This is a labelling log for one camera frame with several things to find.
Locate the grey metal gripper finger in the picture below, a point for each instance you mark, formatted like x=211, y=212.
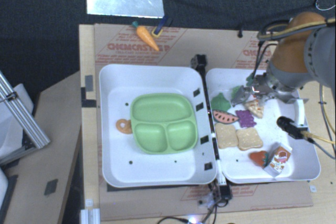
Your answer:
x=240, y=98
x=260, y=101

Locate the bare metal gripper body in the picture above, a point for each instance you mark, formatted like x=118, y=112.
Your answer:
x=265, y=87

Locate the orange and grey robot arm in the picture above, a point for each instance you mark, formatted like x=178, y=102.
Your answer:
x=291, y=47

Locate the pizza slice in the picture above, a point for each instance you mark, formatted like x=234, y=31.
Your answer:
x=256, y=110

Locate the green lettuce leaf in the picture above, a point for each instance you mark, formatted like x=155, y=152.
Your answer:
x=220, y=102

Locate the purple grapes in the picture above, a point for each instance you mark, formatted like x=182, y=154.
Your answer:
x=245, y=118

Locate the red watermelon slice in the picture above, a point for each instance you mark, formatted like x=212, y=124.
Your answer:
x=224, y=117

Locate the thin black and white rod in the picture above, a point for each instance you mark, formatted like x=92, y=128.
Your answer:
x=208, y=112

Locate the tan bread slice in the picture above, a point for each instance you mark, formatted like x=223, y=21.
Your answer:
x=225, y=136
x=249, y=139

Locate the red strawberry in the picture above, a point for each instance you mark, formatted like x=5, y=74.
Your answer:
x=258, y=158

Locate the white and orange carton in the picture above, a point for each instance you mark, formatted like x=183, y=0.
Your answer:
x=278, y=160

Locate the white plastic tray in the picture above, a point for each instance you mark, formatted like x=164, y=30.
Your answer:
x=118, y=160
x=283, y=165

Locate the green divided plate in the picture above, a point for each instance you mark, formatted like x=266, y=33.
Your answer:
x=162, y=118

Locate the brown cardboard board red print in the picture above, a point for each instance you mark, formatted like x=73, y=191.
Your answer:
x=173, y=42

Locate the orange carrot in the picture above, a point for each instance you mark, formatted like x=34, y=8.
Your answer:
x=147, y=36

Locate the orange pretzel biscuit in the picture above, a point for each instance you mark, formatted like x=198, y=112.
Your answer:
x=121, y=127

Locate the black cylinder on white bracket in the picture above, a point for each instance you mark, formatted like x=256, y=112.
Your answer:
x=290, y=126

